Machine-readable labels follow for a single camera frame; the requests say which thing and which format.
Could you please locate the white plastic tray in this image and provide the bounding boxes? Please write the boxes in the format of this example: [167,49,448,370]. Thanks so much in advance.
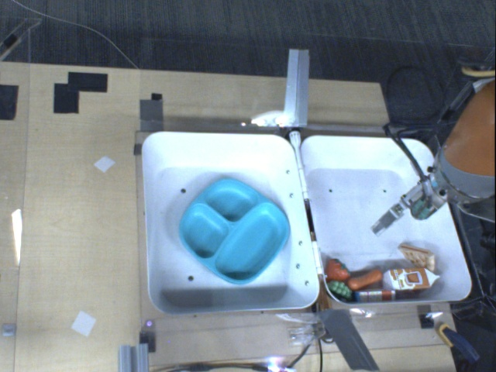
[140,130,321,315]
[299,134,474,305]

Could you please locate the brown sausage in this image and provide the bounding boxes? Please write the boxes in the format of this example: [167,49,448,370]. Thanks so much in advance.
[346,269,384,291]

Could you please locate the orange carrot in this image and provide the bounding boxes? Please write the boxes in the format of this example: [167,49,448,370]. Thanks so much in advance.
[325,258,352,283]

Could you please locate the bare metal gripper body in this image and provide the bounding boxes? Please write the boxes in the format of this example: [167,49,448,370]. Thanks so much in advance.
[400,177,447,221]

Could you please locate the blue divided plate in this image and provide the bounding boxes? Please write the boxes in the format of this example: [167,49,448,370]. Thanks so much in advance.
[178,177,292,285]

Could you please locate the tan biscuit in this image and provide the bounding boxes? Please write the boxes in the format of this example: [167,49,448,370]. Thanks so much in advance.
[398,243,436,270]

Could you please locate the brown and white carton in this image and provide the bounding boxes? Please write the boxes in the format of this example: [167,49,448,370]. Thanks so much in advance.
[382,267,441,292]

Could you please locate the green grapes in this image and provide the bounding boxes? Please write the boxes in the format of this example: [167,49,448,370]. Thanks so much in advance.
[328,280,354,302]

